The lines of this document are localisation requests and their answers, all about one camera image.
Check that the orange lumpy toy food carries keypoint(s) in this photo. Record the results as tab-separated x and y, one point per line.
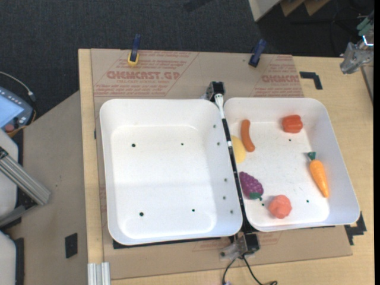
280	206

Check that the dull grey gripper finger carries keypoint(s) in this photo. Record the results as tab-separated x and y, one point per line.
353	58

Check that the yellow lemon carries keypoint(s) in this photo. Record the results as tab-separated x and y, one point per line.
238	151

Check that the red bell pepper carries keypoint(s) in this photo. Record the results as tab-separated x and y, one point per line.
292	124

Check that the orange sausage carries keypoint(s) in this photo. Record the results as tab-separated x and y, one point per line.
247	136

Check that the white plastic tray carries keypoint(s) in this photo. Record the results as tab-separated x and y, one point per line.
166	174
285	171

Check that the brown cardboard board red print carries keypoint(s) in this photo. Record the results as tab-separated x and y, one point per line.
184	70

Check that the thin black and white rod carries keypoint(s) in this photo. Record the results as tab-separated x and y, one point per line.
228	135

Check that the orange carrot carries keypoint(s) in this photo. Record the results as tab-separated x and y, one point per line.
318	172

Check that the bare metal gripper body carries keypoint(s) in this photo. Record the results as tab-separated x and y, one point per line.
367	40

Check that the purple grapes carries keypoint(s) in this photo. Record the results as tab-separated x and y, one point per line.
250	184

